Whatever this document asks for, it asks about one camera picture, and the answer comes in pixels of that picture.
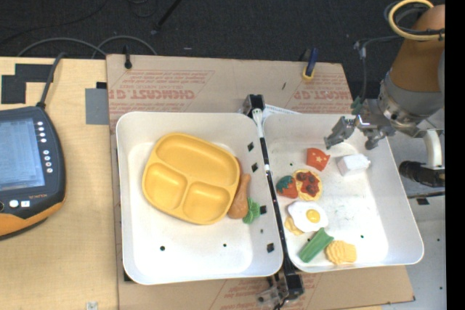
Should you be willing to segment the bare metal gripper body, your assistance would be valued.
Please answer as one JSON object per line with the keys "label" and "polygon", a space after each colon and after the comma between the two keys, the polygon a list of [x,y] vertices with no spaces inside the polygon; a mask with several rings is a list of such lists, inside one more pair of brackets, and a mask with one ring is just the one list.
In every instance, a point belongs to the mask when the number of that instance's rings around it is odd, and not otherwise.
{"label": "bare metal gripper body", "polygon": [[356,117],[357,127],[365,132],[366,136],[391,136],[395,132],[403,133],[409,137],[423,137],[427,131],[435,131],[436,126],[426,118],[411,116],[400,109],[396,104],[385,107],[377,99],[364,101]]}

